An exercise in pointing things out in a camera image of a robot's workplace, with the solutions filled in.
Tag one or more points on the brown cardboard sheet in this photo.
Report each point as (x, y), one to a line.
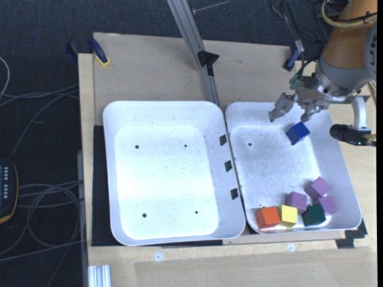
(254, 268)

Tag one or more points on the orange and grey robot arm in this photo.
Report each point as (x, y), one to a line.
(344, 49)

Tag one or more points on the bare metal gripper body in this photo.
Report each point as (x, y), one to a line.
(311, 94)

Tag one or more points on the purple cube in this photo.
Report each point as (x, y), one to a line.
(297, 201)
(319, 187)
(328, 204)

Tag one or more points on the orange cube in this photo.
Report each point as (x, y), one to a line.
(268, 217)

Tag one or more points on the brown cardboard board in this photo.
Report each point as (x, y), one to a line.
(149, 70)

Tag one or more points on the green cube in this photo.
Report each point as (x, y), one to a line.
(314, 215)

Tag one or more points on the blue cube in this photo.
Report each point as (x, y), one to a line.
(297, 132)

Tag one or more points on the white plastic tray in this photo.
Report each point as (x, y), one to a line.
(164, 178)
(269, 172)

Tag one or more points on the black cylinder on white bracket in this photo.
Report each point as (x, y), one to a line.
(347, 133)

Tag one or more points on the yellow cube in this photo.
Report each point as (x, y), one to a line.
(289, 214)

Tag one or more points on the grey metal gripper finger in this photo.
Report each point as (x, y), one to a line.
(310, 112)
(282, 105)

